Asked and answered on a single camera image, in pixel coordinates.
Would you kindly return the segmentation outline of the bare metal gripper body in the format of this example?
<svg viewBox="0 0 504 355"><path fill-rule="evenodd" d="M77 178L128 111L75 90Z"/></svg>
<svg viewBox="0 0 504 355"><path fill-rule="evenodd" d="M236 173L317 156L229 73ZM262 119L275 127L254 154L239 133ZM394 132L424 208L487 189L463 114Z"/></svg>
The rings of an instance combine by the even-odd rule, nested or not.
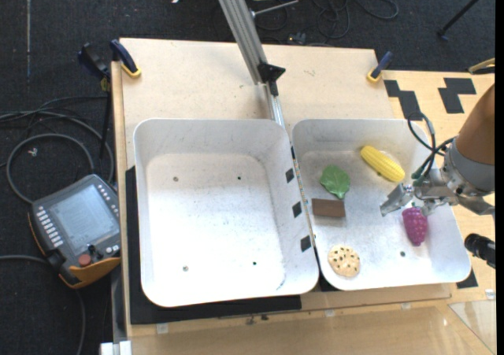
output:
<svg viewBox="0 0 504 355"><path fill-rule="evenodd" d="M443 165L413 183L413 196L425 206L476 206L480 201L480 163L459 151L447 151Z"/></svg>

